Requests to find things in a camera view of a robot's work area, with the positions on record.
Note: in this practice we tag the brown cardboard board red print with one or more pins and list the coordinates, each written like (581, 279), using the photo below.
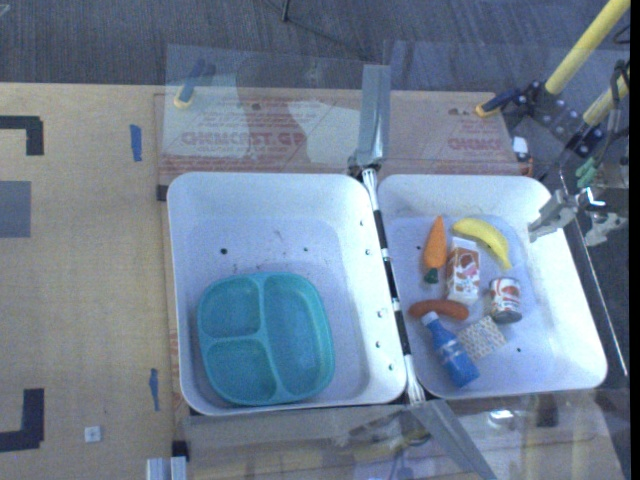
(425, 138)

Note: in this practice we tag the red and white can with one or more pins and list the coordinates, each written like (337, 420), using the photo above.
(505, 298)

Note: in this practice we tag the white and orange carton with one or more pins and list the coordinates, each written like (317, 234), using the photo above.
(464, 275)

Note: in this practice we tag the yellow banana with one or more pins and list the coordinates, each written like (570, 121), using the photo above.
(487, 233)

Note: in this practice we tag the orange carrot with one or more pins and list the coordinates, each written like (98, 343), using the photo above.
(436, 245)

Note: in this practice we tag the patterned white packet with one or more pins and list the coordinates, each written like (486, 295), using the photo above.
(484, 339)

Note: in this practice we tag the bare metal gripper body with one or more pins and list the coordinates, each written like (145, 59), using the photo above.
(612, 190)

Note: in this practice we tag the green divided plate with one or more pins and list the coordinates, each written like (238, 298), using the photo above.
(295, 313)

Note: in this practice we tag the white plastic tray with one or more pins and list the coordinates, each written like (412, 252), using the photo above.
(280, 203)
(555, 318)

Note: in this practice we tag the blue bottle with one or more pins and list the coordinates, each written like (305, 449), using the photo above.
(452, 355)

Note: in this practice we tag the red sausage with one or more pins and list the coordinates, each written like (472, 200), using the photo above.
(440, 309)

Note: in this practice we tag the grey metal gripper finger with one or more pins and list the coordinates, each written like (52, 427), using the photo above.
(555, 210)
(607, 225)

